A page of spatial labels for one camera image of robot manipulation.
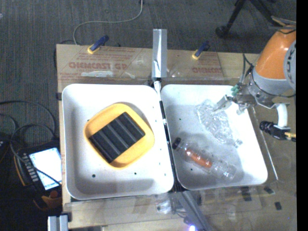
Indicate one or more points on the black cylinder on white bracket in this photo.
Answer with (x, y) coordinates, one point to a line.
(282, 115)

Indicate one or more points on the yellow plate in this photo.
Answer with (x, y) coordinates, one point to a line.
(96, 126)

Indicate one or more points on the clear bottle with orange label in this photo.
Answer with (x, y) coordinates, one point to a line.
(199, 160)

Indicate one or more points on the brown cardboard board red print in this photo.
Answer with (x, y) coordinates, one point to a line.
(101, 64)

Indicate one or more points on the white plastic tray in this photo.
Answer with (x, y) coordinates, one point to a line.
(79, 138)
(247, 162)

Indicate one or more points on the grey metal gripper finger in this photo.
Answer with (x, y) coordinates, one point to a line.
(242, 107)
(224, 102)

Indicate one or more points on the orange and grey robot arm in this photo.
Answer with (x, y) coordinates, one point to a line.
(272, 56)

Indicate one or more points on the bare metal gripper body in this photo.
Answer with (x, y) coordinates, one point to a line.
(250, 96)

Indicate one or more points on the black ribbed rectangular tray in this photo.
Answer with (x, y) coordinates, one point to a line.
(116, 137)

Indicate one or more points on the crumpled clear plastic bottle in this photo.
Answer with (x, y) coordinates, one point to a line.
(214, 121)

